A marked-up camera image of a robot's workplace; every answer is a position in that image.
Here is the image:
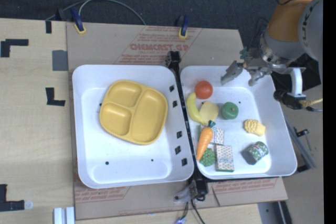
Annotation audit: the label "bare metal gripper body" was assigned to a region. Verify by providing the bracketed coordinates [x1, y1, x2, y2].
[243, 47, 287, 74]

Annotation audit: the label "white plastic tray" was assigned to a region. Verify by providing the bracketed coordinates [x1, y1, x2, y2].
[71, 64, 195, 189]
[180, 65, 298, 180]

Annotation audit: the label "orange tomato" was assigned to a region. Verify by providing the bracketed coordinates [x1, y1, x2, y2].
[194, 80, 214, 100]

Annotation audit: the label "green apple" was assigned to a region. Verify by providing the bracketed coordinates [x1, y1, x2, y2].
[220, 101, 239, 120]

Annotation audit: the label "pale yellow fruit slice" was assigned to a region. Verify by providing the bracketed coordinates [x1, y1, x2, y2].
[198, 101, 219, 123]

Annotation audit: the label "yellow corn cob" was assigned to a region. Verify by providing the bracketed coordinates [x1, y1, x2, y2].
[243, 119, 266, 137]

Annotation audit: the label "yellow banana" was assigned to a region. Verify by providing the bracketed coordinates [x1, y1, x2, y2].
[185, 92, 208, 126]

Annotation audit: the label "small white printed carton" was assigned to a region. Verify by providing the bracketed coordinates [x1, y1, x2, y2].
[209, 127, 225, 146]

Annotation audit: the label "orange carrot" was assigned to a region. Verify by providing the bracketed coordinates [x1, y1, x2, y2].
[196, 120, 216, 162]

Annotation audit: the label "green and white can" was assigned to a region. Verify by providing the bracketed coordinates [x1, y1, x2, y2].
[245, 141, 269, 165]

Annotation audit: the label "orange patterned carton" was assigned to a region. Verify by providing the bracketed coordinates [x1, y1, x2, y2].
[214, 144, 235, 173]

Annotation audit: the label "green grapes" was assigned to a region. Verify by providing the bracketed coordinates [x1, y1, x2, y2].
[198, 147, 216, 167]

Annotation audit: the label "yellow divided plate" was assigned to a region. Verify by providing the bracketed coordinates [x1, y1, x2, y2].
[99, 79, 169, 146]

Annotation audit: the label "brown cardboard board red print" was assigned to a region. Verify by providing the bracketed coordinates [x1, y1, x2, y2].
[65, 21, 289, 220]

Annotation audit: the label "black cylinder on white bracket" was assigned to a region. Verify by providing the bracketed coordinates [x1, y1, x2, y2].
[273, 67, 307, 110]

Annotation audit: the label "black block with wires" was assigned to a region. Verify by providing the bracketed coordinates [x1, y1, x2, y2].
[164, 50, 182, 69]
[188, 177, 209, 199]

